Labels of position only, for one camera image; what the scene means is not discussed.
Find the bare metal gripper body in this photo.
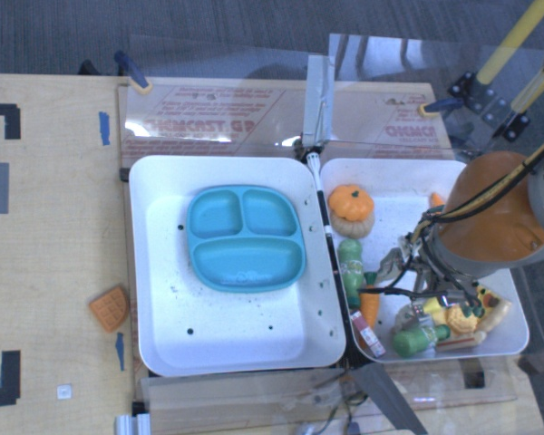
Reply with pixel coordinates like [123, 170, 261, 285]
[401, 234, 457, 299]

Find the yellow banana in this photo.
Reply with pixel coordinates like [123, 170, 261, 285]
[423, 296, 449, 326]

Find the green bottle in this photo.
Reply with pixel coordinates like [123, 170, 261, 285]
[336, 237, 366, 310]
[392, 323, 452, 359]

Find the yellow toy corn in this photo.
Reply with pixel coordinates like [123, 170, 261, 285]
[443, 304, 484, 335]

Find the sausage in bread bun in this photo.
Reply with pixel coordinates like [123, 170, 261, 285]
[433, 330, 488, 353]

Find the orange carrot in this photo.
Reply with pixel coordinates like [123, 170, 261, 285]
[358, 272, 383, 331]

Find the white plastic tray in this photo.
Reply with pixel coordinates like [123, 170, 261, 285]
[128, 154, 348, 378]
[319, 157, 530, 364]

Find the pizza slice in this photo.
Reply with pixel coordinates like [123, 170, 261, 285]
[473, 283, 513, 334]

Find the red and white carton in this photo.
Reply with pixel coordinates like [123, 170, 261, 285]
[349, 310, 387, 359]

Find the beige pumpkin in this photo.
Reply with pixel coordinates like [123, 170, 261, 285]
[329, 209, 376, 239]

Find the orange pumpkin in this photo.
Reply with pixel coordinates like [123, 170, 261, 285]
[327, 183, 376, 223]

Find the blue divided plate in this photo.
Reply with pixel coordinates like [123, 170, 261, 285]
[185, 184, 307, 295]

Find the brown cardboard board red print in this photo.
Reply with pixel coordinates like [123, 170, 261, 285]
[117, 77, 518, 408]

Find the orange waffle biscuit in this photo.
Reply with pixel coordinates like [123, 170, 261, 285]
[88, 285, 131, 334]

